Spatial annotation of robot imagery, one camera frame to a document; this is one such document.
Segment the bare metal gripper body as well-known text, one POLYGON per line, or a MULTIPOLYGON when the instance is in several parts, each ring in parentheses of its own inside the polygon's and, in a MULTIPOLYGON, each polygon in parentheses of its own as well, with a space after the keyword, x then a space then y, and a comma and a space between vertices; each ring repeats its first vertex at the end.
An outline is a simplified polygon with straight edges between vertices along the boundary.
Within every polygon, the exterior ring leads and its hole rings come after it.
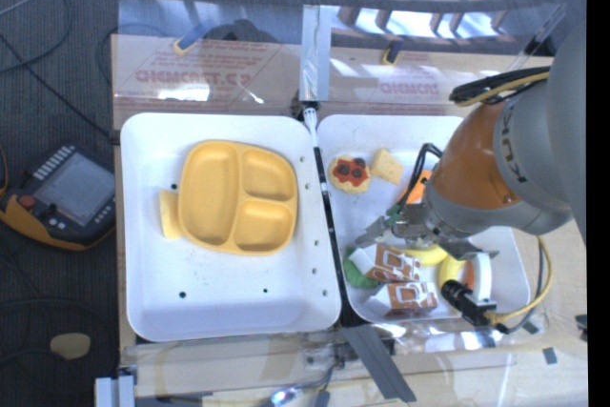
POLYGON ((402 240, 407 248, 429 248, 445 243, 439 230, 434 230, 426 220, 426 208, 421 204, 406 204, 391 225, 392 234, 402 240))

